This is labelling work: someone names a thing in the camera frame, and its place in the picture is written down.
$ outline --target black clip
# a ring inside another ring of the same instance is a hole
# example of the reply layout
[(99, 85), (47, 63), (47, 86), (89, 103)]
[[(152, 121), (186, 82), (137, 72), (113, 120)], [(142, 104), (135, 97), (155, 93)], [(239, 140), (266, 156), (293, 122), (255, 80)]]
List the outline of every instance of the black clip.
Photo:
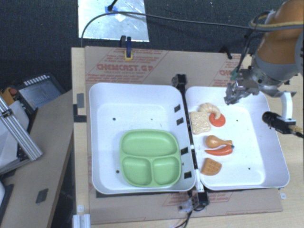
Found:
[(228, 47), (226, 47), (226, 46), (223, 46), (223, 47), (219, 50), (219, 53), (226, 53), (228, 59), (229, 59), (229, 60), (232, 59), (232, 55), (231, 55), (231, 53), (230, 53)]
[(132, 53), (132, 45), (131, 45), (131, 37), (121, 36), (119, 46), (121, 48), (126, 48), (124, 51), (124, 59), (126, 61), (130, 61), (133, 59), (133, 53)]
[(11, 109), (8, 109), (8, 110), (6, 110), (6, 111), (0, 113), (0, 117), (5, 118), (5, 117), (7, 117), (7, 116), (12, 115), (12, 113), (13, 113), (13, 111), (12, 111)]

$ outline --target black backdrop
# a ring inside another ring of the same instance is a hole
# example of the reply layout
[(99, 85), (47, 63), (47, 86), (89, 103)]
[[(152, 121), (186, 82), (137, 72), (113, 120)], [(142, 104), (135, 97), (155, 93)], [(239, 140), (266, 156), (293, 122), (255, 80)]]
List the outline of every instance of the black backdrop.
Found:
[[(286, 0), (144, 0), (146, 13), (177, 19), (246, 26), (258, 13)], [(0, 0), (0, 88), (22, 77), (52, 73), (71, 89), (71, 47), (79, 47), (77, 0)], [(147, 19), (150, 42), (137, 48), (233, 53), (245, 30)], [(117, 41), (84, 40), (85, 45), (118, 46)]]

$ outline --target table surface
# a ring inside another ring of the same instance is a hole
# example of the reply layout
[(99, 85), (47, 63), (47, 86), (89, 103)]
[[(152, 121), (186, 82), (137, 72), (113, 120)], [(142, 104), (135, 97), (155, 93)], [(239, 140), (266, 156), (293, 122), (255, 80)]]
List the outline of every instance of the table surface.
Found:
[[(51, 227), (73, 146), (71, 103), (72, 91), (69, 91), (38, 110), (30, 136), (43, 154), (3, 180), (5, 186), (14, 186), (1, 228)], [(42, 190), (47, 190), (46, 199), (36, 203)]]
[[(77, 92), (86, 92), (85, 85), (79, 84), (85, 78), (85, 50), (83, 48), (72, 49), (72, 74), (73, 74), (73, 102), (77, 102)], [(303, 77), (295, 76), (291, 79), (290, 85), (283, 85), (280, 90), (297, 91), (293, 97), (293, 118), (297, 120), (297, 125), (303, 127)], [(276, 113), (282, 112), (280, 99), (273, 99), (267, 96), (270, 110)], [(78, 109), (78, 114), (86, 115), (86, 109)], [(84, 212), (89, 213), (89, 196), (88, 196), (88, 171), (86, 158), (86, 126), (84, 123), (74, 124), (75, 138), (75, 175), (76, 175), (76, 204), (84, 206)], [(222, 217), (203, 217), (190, 218), (188, 228), (209, 227), (217, 228), (286, 228), (302, 227), (304, 224), (304, 166), (303, 166), (303, 139), (294, 135), (278, 134), (279, 141), (285, 156), (285, 160), (290, 173), (290, 181), (286, 187), (280, 190), (280, 193), (286, 195), (282, 199), (283, 212), (260, 213), (248, 215), (231, 215)], [(144, 222), (128, 222), (92, 225), (93, 228), (173, 228), (179, 225), (182, 219), (168, 219)]]

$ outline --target metal plate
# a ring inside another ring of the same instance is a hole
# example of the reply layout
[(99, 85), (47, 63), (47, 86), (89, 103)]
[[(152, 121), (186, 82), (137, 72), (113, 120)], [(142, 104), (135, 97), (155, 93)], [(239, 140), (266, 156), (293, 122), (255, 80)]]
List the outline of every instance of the metal plate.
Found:
[[(94, 17), (107, 13), (107, 7), (114, 0), (78, 0), (78, 34)], [(118, 0), (113, 8), (116, 11), (145, 13), (143, 0)], [(86, 29), (84, 38), (120, 40), (122, 35), (132, 41), (149, 42), (146, 17), (113, 14), (98, 18)]]

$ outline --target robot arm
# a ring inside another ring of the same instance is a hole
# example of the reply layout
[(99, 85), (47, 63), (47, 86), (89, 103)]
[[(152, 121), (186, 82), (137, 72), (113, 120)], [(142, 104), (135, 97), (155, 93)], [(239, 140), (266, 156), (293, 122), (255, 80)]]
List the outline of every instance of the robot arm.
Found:
[[(265, 24), (258, 24), (266, 16)], [(265, 12), (253, 19), (249, 24), (249, 34), (257, 30), (264, 32), (263, 38), (248, 69), (240, 69), (241, 57), (238, 67), (231, 73), (234, 83), (228, 84), (224, 97), (228, 105), (250, 94), (257, 95), (259, 91), (280, 97), (282, 116), (268, 112), (263, 120), (281, 133), (293, 133), (291, 126), (295, 125), (291, 118), (291, 97), (296, 92), (281, 92), (278, 87), (288, 84), (298, 73), (303, 75), (303, 20), (304, 0), (289, 0), (278, 11)]]

